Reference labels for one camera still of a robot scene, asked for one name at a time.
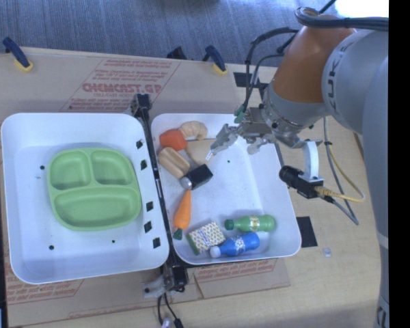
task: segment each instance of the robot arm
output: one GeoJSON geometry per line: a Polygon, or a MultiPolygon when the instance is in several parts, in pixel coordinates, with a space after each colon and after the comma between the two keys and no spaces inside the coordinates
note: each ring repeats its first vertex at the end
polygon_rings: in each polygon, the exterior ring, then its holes
{"type": "Polygon", "coordinates": [[[267,86],[262,104],[246,109],[238,126],[225,125],[210,147],[212,154],[238,136],[255,154],[264,144],[303,150],[305,172],[284,166],[279,177],[306,198],[317,197],[317,145],[298,134],[331,115],[363,137],[377,237],[381,252],[381,286],[374,327],[390,325],[387,197],[388,18],[337,20],[312,9],[299,9],[303,24],[267,86]]]}

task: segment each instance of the yellow clamp pad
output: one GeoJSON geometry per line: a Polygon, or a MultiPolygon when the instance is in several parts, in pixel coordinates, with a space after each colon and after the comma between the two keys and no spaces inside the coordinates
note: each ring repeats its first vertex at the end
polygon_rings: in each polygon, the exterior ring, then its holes
{"type": "Polygon", "coordinates": [[[219,68],[219,66],[216,63],[213,64],[213,69],[216,71],[218,75],[221,75],[223,77],[226,75],[226,73],[228,73],[227,68],[223,71],[222,69],[219,68]]]}
{"type": "Polygon", "coordinates": [[[16,59],[14,59],[14,63],[17,66],[17,68],[21,69],[23,72],[30,72],[32,70],[33,63],[30,62],[29,60],[28,60],[28,62],[29,62],[28,67],[23,67],[23,65],[20,62],[18,62],[16,59]]]}

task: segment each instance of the blue bottle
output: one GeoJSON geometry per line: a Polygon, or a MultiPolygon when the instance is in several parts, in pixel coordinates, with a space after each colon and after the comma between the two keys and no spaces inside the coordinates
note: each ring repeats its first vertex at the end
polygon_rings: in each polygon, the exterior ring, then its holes
{"type": "Polygon", "coordinates": [[[257,249],[260,246],[260,238],[256,232],[247,232],[241,236],[228,238],[222,244],[210,248],[212,258],[222,255],[237,256],[248,250],[257,249]]]}

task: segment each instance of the yellow cable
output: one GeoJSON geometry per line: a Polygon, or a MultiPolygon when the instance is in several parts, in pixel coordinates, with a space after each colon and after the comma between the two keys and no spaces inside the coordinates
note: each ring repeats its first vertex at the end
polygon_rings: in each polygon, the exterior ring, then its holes
{"type": "MultiPolygon", "coordinates": [[[[327,126],[325,126],[325,130],[327,131],[327,137],[328,137],[328,128],[327,128],[327,126]]],[[[357,199],[357,198],[353,198],[353,197],[348,197],[348,196],[346,196],[346,195],[342,195],[342,194],[340,194],[340,193],[336,193],[336,192],[333,192],[333,191],[331,191],[331,190],[329,190],[329,189],[327,189],[327,188],[325,188],[325,187],[322,187],[322,186],[318,186],[318,187],[315,187],[314,189],[320,194],[320,195],[329,195],[329,196],[334,196],[334,197],[337,197],[337,198],[342,198],[342,199],[344,199],[344,200],[350,200],[350,201],[352,201],[352,202],[364,202],[364,200],[365,200],[365,195],[364,195],[364,193],[355,185],[355,183],[345,174],[345,172],[343,171],[343,169],[340,167],[340,164],[337,162],[337,159],[336,159],[336,156],[334,155],[334,153],[333,153],[333,149],[332,149],[332,147],[331,147],[331,145],[327,145],[327,149],[328,149],[328,151],[329,151],[329,153],[330,153],[330,155],[331,155],[331,158],[332,158],[332,160],[333,160],[333,162],[334,162],[334,165],[338,168],[338,170],[339,170],[339,172],[341,173],[341,175],[346,179],[346,181],[348,181],[348,183],[354,188],[354,190],[356,190],[356,192],[358,192],[358,194],[360,194],[361,195],[361,199],[357,199]]]]}

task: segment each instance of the green plate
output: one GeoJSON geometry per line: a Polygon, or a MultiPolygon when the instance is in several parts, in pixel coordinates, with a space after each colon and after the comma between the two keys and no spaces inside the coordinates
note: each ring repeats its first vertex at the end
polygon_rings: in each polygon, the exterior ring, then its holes
{"type": "Polygon", "coordinates": [[[141,211],[137,176],[129,159],[111,148],[77,148],[49,164],[50,201],[58,221],[72,230],[126,225],[141,211]]]}

